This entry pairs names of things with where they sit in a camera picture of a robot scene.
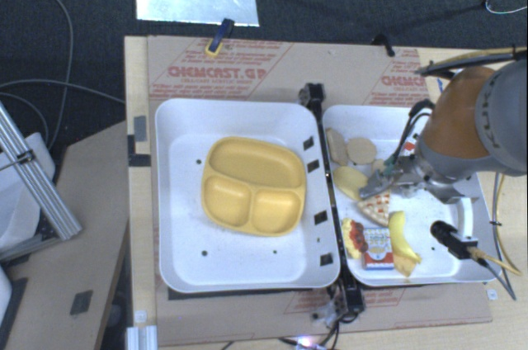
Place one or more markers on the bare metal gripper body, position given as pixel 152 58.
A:
pixel 425 181

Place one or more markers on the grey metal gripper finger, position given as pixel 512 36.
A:
pixel 373 190
pixel 380 176

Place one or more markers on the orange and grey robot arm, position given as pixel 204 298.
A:
pixel 491 121

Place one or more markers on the small beige toy food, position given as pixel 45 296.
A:
pixel 377 165

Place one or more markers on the pizza slice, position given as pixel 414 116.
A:
pixel 377 210

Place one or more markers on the yellow toy potato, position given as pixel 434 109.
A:
pixel 348 180

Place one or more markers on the tan round biscuit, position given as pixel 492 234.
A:
pixel 361 150

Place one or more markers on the white plastic tray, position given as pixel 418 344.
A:
pixel 185 241
pixel 429 216

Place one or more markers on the red and white packet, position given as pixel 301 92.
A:
pixel 409 146

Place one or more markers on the thin black rod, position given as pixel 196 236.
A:
pixel 330 183

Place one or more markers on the beige bread slice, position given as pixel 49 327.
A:
pixel 336 146

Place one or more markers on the yellow banana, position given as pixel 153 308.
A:
pixel 399 241

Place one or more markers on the red and white carton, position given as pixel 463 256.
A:
pixel 377 251

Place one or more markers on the yellow divided plate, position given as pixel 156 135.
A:
pixel 253 183

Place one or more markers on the brown cardboard board red print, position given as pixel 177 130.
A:
pixel 255 67

